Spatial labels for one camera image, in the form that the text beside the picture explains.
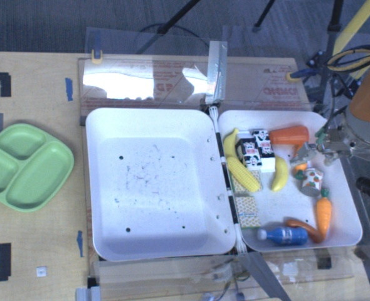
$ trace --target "toy banana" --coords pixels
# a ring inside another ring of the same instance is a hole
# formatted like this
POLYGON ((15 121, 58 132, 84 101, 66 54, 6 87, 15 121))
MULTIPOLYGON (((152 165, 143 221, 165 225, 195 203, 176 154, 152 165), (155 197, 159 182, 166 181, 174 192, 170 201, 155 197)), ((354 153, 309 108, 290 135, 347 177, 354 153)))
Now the toy banana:
POLYGON ((275 177, 272 183, 272 191, 278 192, 288 181, 288 165, 285 159, 275 156, 275 177))
POLYGON ((227 160, 228 170, 236 180, 249 192, 256 192, 260 189, 260 182, 256 177, 239 161, 235 151, 235 139, 238 129, 224 138, 224 154, 227 160))

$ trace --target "blue plastic bottle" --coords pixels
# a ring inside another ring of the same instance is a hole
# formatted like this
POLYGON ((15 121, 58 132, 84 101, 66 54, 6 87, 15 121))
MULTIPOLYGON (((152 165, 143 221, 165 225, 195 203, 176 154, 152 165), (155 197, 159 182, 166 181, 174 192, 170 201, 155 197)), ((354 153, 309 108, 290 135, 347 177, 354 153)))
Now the blue plastic bottle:
POLYGON ((258 230, 258 240, 272 240, 279 245, 303 245, 308 240, 308 232, 304 228, 279 227, 272 231, 262 228, 258 230))

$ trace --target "sausage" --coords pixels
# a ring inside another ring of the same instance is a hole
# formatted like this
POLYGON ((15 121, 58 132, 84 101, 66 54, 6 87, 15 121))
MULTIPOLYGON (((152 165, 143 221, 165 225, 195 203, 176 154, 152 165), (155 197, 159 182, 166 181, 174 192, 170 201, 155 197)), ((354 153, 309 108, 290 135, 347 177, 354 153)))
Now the sausage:
POLYGON ((304 228, 308 232, 309 237, 315 243, 320 243, 324 240, 323 236, 317 229, 305 222, 299 221, 298 219, 288 219, 285 222, 285 225, 291 228, 304 228))

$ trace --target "wooden table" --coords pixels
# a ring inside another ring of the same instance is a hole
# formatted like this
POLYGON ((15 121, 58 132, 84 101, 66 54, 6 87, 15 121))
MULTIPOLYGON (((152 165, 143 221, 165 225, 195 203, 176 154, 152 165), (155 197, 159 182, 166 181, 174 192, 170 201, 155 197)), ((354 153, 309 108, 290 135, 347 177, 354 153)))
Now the wooden table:
MULTIPOLYGON (((8 281, 0 282, 0 300, 74 300, 75 290, 87 286, 90 273, 85 199, 87 162, 83 155, 84 127, 79 124, 78 89, 78 59, 85 56, 0 53, 0 72, 9 73, 12 79, 12 97, 0 97, 4 128, 18 122, 33 124, 59 138, 75 157, 70 177, 44 208, 21 213, 0 203, 0 243, 12 246, 11 276, 8 281), (72 80, 72 101, 67 99, 66 78, 72 80), (78 231, 83 233, 83 257, 77 243, 78 231), (46 276, 37 276, 38 267, 46 267, 46 276)), ((345 256, 336 260, 347 262, 350 268, 347 272, 352 275, 338 280, 285 284, 288 295, 293 300, 305 300, 308 294, 312 300, 370 300, 364 267, 351 251, 346 248, 335 253, 345 256)), ((273 265, 278 259, 278 255, 264 257, 273 265)), ((125 265, 125 271, 130 277, 135 275, 136 267, 125 265)), ((244 292, 251 300, 267 297, 260 287, 253 287, 253 282, 245 286, 244 292)), ((223 300, 234 300, 234 297, 231 287, 223 300)), ((200 294, 194 294, 161 300, 199 298, 200 294)))

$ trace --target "white plastic tray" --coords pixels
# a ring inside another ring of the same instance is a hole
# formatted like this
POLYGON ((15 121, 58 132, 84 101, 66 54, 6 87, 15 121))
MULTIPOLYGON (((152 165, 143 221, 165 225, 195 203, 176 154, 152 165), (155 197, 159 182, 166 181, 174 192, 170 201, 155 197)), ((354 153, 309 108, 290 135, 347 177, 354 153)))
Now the white plastic tray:
MULTIPOLYGON (((294 125, 304 125, 309 130, 309 142, 314 144, 314 134, 324 125, 325 118, 313 112, 229 110, 219 117, 219 129, 224 138, 236 127, 245 129, 275 130, 294 125)), ((289 160, 295 154, 295 146, 273 145, 274 153, 289 160)), ((278 246, 271 241, 258 241, 257 230, 243 229, 245 242, 257 251, 299 250, 334 246, 352 246, 362 237, 362 226, 340 161, 324 165, 324 156, 318 153, 311 161, 313 167, 324 173, 322 187, 330 190, 332 219, 326 240, 317 244, 308 241, 302 246, 278 246)), ((284 224, 287 218, 296 218, 316 227, 314 206, 318 198, 311 198, 299 191, 300 182, 290 169, 289 181, 279 192, 272 192, 270 185, 274 173, 262 173, 263 190, 255 193, 256 205, 262 228, 284 224)))
POLYGON ((110 261, 224 254, 235 229, 211 119, 100 108, 86 121, 93 244, 110 261))

